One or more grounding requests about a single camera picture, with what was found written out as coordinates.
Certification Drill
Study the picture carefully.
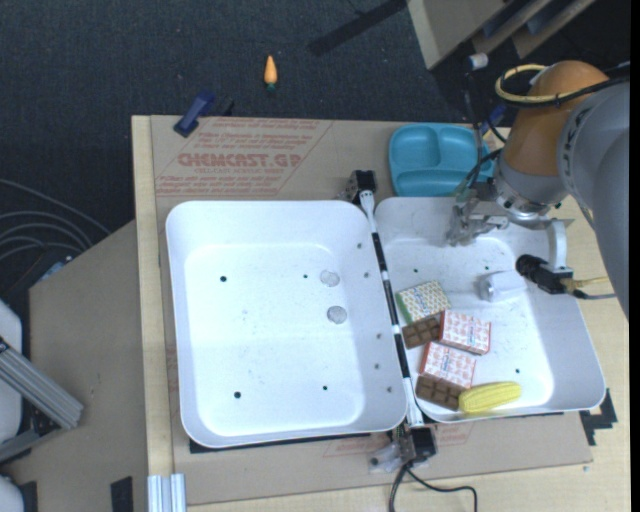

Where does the brown cardboard board, red print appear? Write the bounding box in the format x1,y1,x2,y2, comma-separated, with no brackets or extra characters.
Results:
149,115,596,506

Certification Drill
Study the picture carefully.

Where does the white plastic tray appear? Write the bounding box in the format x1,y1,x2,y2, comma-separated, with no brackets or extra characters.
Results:
164,199,409,449
373,195,608,424

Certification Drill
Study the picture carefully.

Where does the blue divided plate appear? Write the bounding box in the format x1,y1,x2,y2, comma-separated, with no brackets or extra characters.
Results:
388,123,497,198

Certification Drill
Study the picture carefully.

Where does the yellow corn cob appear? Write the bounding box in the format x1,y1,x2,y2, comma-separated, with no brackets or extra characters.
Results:
457,381,523,415

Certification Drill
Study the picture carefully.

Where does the black cylinder on white bracket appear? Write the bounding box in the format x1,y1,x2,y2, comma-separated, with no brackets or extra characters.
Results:
514,219,576,296

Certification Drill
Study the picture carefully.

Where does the thin black and white rod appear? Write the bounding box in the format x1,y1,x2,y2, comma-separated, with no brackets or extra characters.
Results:
358,190,425,427

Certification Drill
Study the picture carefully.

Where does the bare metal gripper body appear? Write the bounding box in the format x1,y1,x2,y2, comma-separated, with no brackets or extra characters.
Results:
466,187,550,231

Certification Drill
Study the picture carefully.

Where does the orange patterned carton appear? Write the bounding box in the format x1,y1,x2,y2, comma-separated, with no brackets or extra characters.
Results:
419,341,478,390
438,309,493,357

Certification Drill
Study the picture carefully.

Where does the brown chocolate bar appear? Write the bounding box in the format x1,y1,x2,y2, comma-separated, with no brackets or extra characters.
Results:
401,315,444,350
414,374,469,413

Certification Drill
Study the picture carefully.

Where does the green patterned carton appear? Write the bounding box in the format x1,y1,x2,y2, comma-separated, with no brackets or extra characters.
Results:
394,279,452,324

